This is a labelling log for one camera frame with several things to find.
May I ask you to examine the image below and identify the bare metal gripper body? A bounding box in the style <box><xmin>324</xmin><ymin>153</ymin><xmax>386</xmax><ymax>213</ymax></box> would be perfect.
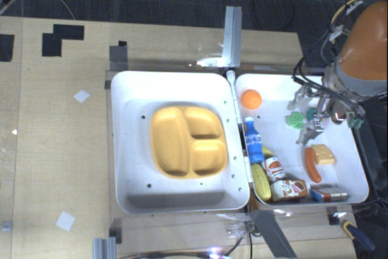
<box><xmin>315</xmin><ymin>65</ymin><xmax>366</xmax><ymax>125</ymax></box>

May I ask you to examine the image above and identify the green broccoli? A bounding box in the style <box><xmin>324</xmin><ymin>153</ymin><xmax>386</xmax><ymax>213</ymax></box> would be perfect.
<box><xmin>285</xmin><ymin>111</ymin><xmax>305</xmax><ymax>130</ymax></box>

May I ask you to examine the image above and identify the yellow cheese wedge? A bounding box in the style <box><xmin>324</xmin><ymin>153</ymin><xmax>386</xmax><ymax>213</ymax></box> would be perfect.
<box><xmin>310</xmin><ymin>144</ymin><xmax>336</xmax><ymax>166</ymax></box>

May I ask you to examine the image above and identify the orange sausage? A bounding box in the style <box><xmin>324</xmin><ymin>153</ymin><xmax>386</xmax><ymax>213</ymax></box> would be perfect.
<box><xmin>304</xmin><ymin>147</ymin><xmax>323</xmax><ymax>184</ymax></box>

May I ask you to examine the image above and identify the white plastic tray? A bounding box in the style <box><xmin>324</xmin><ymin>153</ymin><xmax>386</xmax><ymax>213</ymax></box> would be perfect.
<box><xmin>235</xmin><ymin>73</ymin><xmax>370</xmax><ymax>207</ymax></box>
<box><xmin>110</xmin><ymin>70</ymin><xmax>251</xmax><ymax>215</ymax></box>

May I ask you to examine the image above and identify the orange toy fruit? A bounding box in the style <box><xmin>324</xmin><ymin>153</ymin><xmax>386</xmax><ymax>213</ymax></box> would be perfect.
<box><xmin>241</xmin><ymin>89</ymin><xmax>263</xmax><ymax>110</ymax></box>

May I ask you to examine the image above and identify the red and white can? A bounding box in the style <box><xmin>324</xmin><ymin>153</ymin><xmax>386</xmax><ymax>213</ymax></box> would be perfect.
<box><xmin>261</xmin><ymin>156</ymin><xmax>287</xmax><ymax>183</ymax></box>

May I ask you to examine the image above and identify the blue plastic bottle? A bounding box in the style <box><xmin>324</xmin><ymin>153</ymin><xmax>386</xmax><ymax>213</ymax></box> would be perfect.
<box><xmin>243</xmin><ymin>116</ymin><xmax>266</xmax><ymax>165</ymax></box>

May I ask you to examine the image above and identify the brown and white carton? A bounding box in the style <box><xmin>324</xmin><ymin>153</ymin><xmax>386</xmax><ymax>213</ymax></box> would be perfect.
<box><xmin>269</xmin><ymin>179</ymin><xmax>312</xmax><ymax>203</ymax></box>

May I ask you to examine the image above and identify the blue red white packet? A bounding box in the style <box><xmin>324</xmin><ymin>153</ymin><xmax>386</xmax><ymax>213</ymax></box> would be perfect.
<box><xmin>310</xmin><ymin>187</ymin><xmax>349</xmax><ymax>203</ymax></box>

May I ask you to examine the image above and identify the yellow corn cob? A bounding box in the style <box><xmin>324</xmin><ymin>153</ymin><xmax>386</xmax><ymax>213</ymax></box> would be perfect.
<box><xmin>250</xmin><ymin>163</ymin><xmax>273</xmax><ymax>203</ymax></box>

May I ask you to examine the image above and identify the yellow divided plate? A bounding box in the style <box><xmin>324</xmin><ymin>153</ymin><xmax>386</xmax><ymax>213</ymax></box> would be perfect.
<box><xmin>150</xmin><ymin>105</ymin><xmax>229</xmax><ymax>180</ymax></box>

